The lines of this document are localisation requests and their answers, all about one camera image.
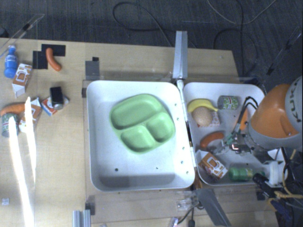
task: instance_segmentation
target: black tool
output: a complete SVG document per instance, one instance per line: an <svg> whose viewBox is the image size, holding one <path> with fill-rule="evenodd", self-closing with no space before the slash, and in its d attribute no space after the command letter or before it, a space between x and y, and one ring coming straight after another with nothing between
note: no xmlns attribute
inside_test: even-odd
<svg viewBox="0 0 303 227"><path fill-rule="evenodd" d="M51 87L51 100L52 100L52 106L55 110L63 109L64 105L64 98L62 94L61 87Z"/></svg>

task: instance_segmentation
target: brown and white carton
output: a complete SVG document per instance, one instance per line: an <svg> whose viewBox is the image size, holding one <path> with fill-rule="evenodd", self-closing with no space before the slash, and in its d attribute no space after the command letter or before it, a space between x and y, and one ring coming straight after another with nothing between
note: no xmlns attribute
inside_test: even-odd
<svg viewBox="0 0 303 227"><path fill-rule="evenodd" d="M31 108L32 108L32 116L33 116L33 127L35 128L35 126L37 125L37 121L40 117L40 114L42 112L42 107L39 103L39 98L31 101ZM23 116L19 123L19 130L21 132L26 133L27 131L26 126L27 126L26 119L25 116Z"/></svg>
<svg viewBox="0 0 303 227"><path fill-rule="evenodd" d="M32 66L26 64L20 64L18 66L13 80L13 90L16 98L22 94L25 94L26 85L28 83L32 69Z"/></svg>
<svg viewBox="0 0 303 227"><path fill-rule="evenodd" d="M209 175L212 175L217 179L223 178L227 173L226 167L211 153L203 153L205 153L205 155L200 161L199 166L204 168Z"/></svg>

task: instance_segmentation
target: orange object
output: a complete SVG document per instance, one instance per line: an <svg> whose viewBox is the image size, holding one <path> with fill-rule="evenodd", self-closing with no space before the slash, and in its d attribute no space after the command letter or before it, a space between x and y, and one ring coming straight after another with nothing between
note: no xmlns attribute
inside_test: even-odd
<svg viewBox="0 0 303 227"><path fill-rule="evenodd" d="M298 134L285 111L285 97L289 87L289 84L278 85L264 97L250 121L255 131L278 139Z"/></svg>
<svg viewBox="0 0 303 227"><path fill-rule="evenodd" d="M6 113L14 113L14 114L20 114L23 111L25 111L25 103L21 103L21 104L12 104L12 105L8 105L6 107L4 107L3 109L1 109L0 111L0 116L2 117L3 115L5 115Z"/></svg>
<svg viewBox="0 0 303 227"><path fill-rule="evenodd" d="M246 128L246 122L247 122L247 115L248 115L248 111L247 108L244 111L244 114L242 116L241 122L240 122L240 130L244 130Z"/></svg>
<svg viewBox="0 0 303 227"><path fill-rule="evenodd" d="M47 59L48 63L51 65L51 67L56 71L60 71L62 69L62 67L55 61L55 59L53 57L53 49L47 48L45 51L45 54L46 54L46 59Z"/></svg>
<svg viewBox="0 0 303 227"><path fill-rule="evenodd" d="M224 134L222 132L214 132L209 135L206 135L200 142L201 148L206 148L210 142L213 140L221 140L224 138Z"/></svg>

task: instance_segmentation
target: blue bottle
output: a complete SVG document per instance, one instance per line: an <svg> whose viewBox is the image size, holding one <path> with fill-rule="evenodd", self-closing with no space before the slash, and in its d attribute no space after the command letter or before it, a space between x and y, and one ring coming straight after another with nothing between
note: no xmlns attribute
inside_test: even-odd
<svg viewBox="0 0 303 227"><path fill-rule="evenodd" d="M7 78L14 78L17 68L18 68L18 58L15 55L16 47L11 45L9 47L9 53L5 57L5 70L4 75Z"/></svg>

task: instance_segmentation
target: green bottle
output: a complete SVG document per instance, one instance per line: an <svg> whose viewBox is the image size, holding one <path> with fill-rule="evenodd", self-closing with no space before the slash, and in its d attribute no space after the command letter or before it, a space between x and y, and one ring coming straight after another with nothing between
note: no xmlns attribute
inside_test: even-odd
<svg viewBox="0 0 303 227"><path fill-rule="evenodd" d="M263 171L254 171L251 168L238 168L238 167L231 167L228 170L228 176L229 179L232 181L237 181L237 182L247 182L250 181L254 174L260 173L263 176L265 176L265 173Z"/></svg>

